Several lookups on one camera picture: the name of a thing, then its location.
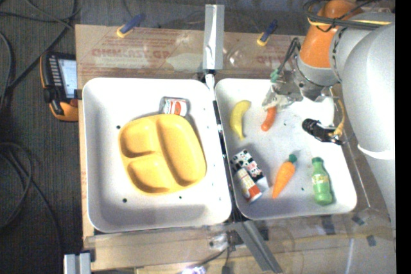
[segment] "yellow banana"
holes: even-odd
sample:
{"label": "yellow banana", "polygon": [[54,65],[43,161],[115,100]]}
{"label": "yellow banana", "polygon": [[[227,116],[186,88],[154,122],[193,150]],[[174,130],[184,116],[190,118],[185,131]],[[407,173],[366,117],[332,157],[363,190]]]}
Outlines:
{"label": "yellow banana", "polygon": [[240,139],[244,139],[243,135],[243,116],[250,108],[250,101],[239,101],[234,105],[230,115],[230,127],[238,135]]}

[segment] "white tray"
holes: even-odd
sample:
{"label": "white tray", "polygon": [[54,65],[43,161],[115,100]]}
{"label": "white tray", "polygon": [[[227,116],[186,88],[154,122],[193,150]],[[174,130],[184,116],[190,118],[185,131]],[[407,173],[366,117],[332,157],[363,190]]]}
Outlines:
{"label": "white tray", "polygon": [[[119,127],[159,113],[164,96],[189,100],[189,116],[205,154],[207,173],[182,191],[147,196],[127,177],[118,147]],[[215,225],[232,204],[209,89],[196,80],[96,78],[83,88],[87,207],[102,232]]]}
{"label": "white tray", "polygon": [[[332,99],[314,103],[304,98],[302,102],[295,102],[277,113],[273,127],[263,132],[260,126],[266,112],[262,110],[261,103],[269,86],[269,80],[223,79],[215,88],[228,158],[247,149],[267,176],[270,186],[262,197],[247,203],[234,183],[239,210],[250,219],[318,216],[351,211],[357,197],[341,147],[314,139],[301,126],[306,118],[320,120],[325,125],[333,123]],[[229,116],[233,106],[243,99],[251,101],[251,107],[243,116],[245,138],[241,141],[229,127]],[[277,170],[295,151],[298,158],[295,174],[281,194],[272,199],[272,185]],[[320,206],[314,202],[311,182],[313,157],[323,158],[324,167],[329,173],[335,199],[330,205]]]}

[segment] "carrot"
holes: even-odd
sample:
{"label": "carrot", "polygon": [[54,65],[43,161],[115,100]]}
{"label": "carrot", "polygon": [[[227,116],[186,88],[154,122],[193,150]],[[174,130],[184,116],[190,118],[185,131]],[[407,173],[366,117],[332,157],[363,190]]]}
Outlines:
{"label": "carrot", "polygon": [[295,173],[295,166],[293,163],[297,161],[297,157],[294,154],[290,154],[288,161],[284,162],[275,178],[274,189],[272,191],[273,199],[278,197],[278,194],[285,188],[285,186],[290,181],[291,177]]}
{"label": "carrot", "polygon": [[267,117],[265,118],[263,124],[261,125],[261,130],[266,132],[274,124],[275,115],[277,114],[276,107],[269,107],[267,109]]}

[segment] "yellow plate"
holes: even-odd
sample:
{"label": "yellow plate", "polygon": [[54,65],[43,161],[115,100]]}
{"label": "yellow plate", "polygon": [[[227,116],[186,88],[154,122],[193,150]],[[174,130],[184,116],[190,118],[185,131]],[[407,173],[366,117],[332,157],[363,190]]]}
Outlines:
{"label": "yellow plate", "polygon": [[204,154],[190,123],[175,114],[157,114],[127,123],[119,132],[124,167],[137,190],[167,194],[206,175]]}

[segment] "orange and black device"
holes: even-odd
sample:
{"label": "orange and black device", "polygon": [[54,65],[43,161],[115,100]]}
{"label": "orange and black device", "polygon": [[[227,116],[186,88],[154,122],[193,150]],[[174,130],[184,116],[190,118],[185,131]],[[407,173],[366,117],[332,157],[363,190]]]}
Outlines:
{"label": "orange and black device", "polygon": [[77,66],[72,54],[48,51],[40,57],[44,101],[62,121],[78,121]]}

